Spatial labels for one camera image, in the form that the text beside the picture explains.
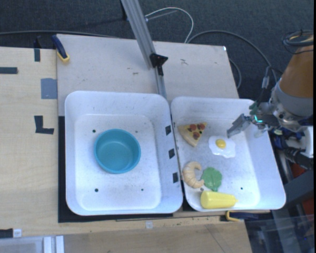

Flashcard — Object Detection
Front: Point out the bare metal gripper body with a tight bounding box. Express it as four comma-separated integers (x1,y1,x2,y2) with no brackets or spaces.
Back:
251,103,311,131

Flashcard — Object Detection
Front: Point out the toy fried egg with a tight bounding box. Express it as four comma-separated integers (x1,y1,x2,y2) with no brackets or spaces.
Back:
208,135,236,159

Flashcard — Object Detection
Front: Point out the white plastic tray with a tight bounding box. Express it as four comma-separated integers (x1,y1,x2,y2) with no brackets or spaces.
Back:
170,96,287,213
64,90,184,217

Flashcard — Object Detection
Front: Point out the toy pizza slice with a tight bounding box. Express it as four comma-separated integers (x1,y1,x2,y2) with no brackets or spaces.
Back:
177,122,208,148

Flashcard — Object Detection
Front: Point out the green toy lettuce leaf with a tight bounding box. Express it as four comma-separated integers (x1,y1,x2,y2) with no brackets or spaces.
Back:
200,167,223,192

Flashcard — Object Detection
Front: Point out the beige toy croissant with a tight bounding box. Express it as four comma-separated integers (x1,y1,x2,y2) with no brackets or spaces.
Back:
182,161,205,189

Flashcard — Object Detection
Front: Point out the yellow squeeze bottle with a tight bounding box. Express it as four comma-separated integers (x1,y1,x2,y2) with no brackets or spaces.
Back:
200,190,239,210

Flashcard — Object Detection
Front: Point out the blue bowl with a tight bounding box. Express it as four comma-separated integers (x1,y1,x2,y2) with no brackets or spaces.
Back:
93,128,142,174

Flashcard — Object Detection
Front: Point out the pale wood board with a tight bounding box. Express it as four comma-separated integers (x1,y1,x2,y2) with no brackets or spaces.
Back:
56,33,271,222

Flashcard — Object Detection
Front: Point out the black cylinder on white bracket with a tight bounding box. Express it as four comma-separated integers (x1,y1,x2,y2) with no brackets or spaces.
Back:
269,125,314,169

